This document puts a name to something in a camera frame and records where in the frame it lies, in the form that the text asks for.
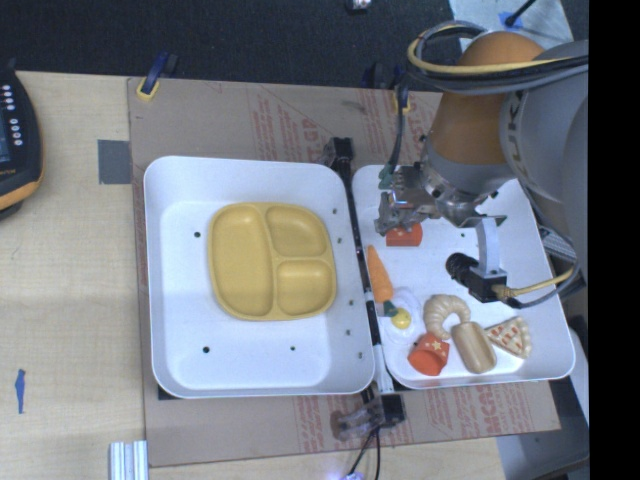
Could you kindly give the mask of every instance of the toy pizza slice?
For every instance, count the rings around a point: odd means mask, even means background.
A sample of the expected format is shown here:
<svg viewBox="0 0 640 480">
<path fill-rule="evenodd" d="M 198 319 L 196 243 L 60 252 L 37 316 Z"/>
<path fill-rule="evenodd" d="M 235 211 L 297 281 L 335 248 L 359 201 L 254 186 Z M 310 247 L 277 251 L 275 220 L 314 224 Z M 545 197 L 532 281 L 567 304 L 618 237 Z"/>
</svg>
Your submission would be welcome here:
<svg viewBox="0 0 640 480">
<path fill-rule="evenodd" d="M 491 343 L 516 357 L 524 359 L 531 353 L 529 326 L 520 316 L 487 327 L 485 333 Z"/>
</svg>

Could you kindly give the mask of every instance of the toy carrot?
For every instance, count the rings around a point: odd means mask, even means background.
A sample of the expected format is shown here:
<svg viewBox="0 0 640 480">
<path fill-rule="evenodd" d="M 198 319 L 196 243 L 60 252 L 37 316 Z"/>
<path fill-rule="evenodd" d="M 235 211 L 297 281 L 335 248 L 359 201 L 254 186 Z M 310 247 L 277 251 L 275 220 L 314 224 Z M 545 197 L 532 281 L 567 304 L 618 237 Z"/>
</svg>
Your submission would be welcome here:
<svg viewBox="0 0 640 480">
<path fill-rule="evenodd" d="M 371 281 L 371 291 L 373 300 L 380 302 L 384 306 L 384 313 L 387 316 L 394 316 L 397 309 L 391 302 L 393 297 L 393 285 L 384 263 L 378 256 L 378 251 L 373 245 L 367 246 L 367 268 L 369 270 L 369 281 Z"/>
</svg>

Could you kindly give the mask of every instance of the yellow plate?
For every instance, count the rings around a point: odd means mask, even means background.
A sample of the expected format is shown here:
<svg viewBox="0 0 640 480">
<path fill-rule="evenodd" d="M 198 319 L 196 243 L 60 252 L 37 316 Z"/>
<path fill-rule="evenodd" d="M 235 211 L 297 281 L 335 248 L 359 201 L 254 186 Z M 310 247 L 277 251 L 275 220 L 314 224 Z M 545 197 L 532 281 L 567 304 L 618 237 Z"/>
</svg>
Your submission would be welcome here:
<svg viewBox="0 0 640 480">
<path fill-rule="evenodd" d="M 329 234 L 302 206 L 225 206 L 210 221 L 207 247 L 218 302 L 237 318 L 310 317 L 326 311 L 336 296 Z"/>
</svg>

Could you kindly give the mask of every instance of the wooden table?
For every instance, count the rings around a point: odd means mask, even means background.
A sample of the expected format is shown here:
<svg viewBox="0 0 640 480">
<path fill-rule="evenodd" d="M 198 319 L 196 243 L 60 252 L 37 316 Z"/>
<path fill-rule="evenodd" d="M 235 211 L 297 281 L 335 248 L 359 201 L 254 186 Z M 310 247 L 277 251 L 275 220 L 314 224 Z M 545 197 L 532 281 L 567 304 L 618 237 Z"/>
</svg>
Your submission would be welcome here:
<svg viewBox="0 0 640 480">
<path fill-rule="evenodd" d="M 98 141 L 129 140 L 126 77 L 18 72 L 46 141 L 39 190 L 0 222 L 0 477 L 109 478 L 145 439 L 131 186 Z M 25 372 L 23 413 L 14 384 Z M 338 480 L 357 451 L 151 469 L 149 478 Z M 375 471 L 375 450 L 358 470 Z M 382 449 L 381 479 L 502 479 L 493 438 Z"/>
</svg>

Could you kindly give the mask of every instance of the cardboard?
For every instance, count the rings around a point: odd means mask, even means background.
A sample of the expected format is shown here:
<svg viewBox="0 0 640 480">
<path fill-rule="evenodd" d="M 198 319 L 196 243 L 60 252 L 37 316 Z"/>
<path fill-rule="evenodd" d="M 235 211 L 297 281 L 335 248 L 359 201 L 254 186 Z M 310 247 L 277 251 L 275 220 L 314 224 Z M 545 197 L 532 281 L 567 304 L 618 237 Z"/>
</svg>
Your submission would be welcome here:
<svg viewBox="0 0 640 480">
<path fill-rule="evenodd" d="M 159 390 L 150 358 L 142 178 L 164 155 L 315 162 L 332 137 L 351 137 L 354 171 L 388 159 L 396 116 L 390 91 L 162 79 L 148 102 L 128 81 L 144 405 L 152 467 L 358 449 L 332 416 L 360 395 L 181 400 Z M 419 158 L 440 95 L 412 93 L 400 163 Z M 220 180 L 233 183 L 234 180 Z M 548 382 L 402 391 L 406 420 L 382 446 L 472 439 L 560 428 Z"/>
</svg>

